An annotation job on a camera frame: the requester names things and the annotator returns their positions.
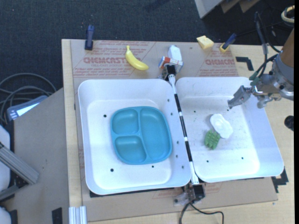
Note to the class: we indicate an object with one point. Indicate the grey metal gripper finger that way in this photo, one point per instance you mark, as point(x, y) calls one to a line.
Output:
point(238, 97)
point(262, 101)

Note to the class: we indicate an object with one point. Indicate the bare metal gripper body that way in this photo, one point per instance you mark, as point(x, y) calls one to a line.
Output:
point(278, 87)

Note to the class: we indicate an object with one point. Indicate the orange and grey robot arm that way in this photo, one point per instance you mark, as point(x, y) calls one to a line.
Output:
point(287, 55)

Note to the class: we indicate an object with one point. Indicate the white fried egg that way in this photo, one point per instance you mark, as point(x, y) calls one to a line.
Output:
point(220, 126)

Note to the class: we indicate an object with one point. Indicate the white plastic tray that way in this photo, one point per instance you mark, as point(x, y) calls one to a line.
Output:
point(98, 136)
point(245, 148)

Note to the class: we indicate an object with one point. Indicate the green ribbed pea pod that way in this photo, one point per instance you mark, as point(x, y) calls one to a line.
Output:
point(212, 140)

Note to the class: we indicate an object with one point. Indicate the thin black and white rod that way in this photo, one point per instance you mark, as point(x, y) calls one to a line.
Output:
point(182, 122)

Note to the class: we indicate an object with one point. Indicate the yellow cheese wedge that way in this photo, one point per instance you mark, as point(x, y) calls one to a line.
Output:
point(205, 42)

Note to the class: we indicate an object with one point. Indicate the small white bottle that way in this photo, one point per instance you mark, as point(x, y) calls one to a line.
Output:
point(175, 52)

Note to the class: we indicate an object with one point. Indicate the orange and white carton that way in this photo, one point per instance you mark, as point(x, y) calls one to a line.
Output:
point(164, 61)

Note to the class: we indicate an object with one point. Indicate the blue divided plate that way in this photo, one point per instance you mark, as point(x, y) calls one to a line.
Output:
point(151, 134)

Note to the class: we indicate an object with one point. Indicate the yellow banana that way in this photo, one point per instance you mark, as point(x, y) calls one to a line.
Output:
point(133, 60)

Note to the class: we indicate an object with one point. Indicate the brown cardboard board red print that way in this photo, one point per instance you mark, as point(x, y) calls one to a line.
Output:
point(112, 62)

